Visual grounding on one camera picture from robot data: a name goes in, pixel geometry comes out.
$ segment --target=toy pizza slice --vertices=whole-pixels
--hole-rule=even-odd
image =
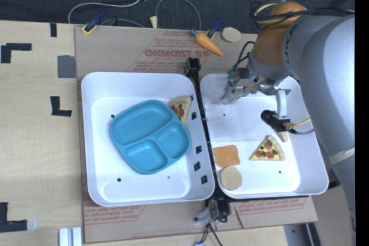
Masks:
[[[284,160],[284,154],[279,143],[271,135],[255,150],[250,160]]]
[[[168,102],[168,106],[175,112],[183,124],[186,122],[191,102],[190,96],[178,96]]]

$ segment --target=carrot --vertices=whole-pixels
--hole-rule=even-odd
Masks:
[[[203,32],[199,32],[195,36],[196,42],[200,44],[203,48],[211,51],[212,53],[223,56],[224,54],[221,52],[219,47]]]

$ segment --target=white tray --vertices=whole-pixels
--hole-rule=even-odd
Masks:
[[[277,111],[276,97],[250,94],[235,104],[224,105],[221,97],[226,83],[226,74],[206,75],[200,83],[212,148],[225,145],[238,148],[240,164],[235,167],[242,175],[242,185],[234,191],[221,186],[224,193],[235,199],[323,193],[328,186],[328,176],[315,134],[289,134],[288,142],[282,143],[260,117],[265,109]],[[286,78],[278,88],[291,89],[287,95],[287,115],[292,123],[309,117],[300,86],[293,78]],[[309,123],[296,129],[308,131],[312,125]],[[280,143],[284,161],[249,160],[267,135],[273,135]],[[216,169],[219,175],[221,168],[216,165]]]
[[[215,181],[195,89],[180,74],[95,72],[81,86],[88,191],[101,206],[127,206],[203,200]],[[186,128],[189,152],[168,168],[152,175],[134,171],[119,154],[109,133],[111,115],[146,100],[167,103],[176,96],[192,96]],[[192,120],[191,114],[197,117]]]

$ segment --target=table surface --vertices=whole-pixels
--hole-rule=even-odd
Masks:
[[[8,220],[35,220],[37,228],[0,234],[2,245],[57,245],[60,228],[83,227],[77,82],[59,79],[57,56],[74,56],[74,25],[0,21],[0,44],[32,43],[0,66],[0,202]],[[51,116],[50,96],[71,117]],[[217,233],[224,245],[285,246],[283,226]],[[193,245],[201,234],[94,245]],[[217,245],[212,234],[206,245]]]

